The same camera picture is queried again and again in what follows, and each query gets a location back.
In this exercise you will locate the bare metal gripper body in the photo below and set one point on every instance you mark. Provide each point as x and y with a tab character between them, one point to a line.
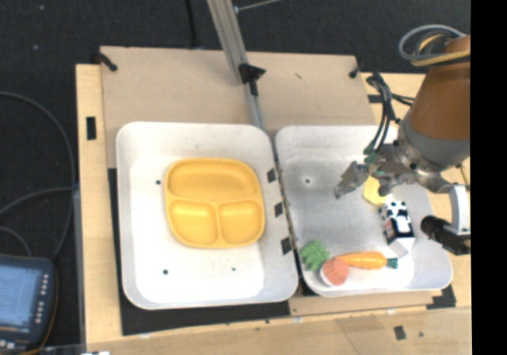
412	171

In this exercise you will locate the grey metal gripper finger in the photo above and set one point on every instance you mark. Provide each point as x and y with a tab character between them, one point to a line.
350	181
390	186

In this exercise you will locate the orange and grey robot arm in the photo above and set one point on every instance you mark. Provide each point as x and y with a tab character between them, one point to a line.
439	108

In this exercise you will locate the pale yellow round toy food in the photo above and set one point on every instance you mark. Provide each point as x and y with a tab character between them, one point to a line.
372	193

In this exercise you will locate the cow print milk carton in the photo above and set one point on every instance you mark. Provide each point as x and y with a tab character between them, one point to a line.
398	224

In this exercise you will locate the white plastic tray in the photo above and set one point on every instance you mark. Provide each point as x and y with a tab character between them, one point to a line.
146	226
328	218

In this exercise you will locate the orange toy carrot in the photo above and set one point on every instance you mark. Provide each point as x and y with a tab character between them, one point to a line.
366	260

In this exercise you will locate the green toy broccoli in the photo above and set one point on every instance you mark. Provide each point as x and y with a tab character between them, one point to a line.
314	254

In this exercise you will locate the pink and white toy cylinder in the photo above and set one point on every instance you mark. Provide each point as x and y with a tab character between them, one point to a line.
336	272

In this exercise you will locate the yellow divided plate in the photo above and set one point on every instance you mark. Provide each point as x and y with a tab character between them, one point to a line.
214	203

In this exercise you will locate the brown cardboard board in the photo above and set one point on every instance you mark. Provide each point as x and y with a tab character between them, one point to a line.
178	88

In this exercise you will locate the black cylinder on white bracket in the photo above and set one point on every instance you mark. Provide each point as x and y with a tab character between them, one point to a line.
443	231

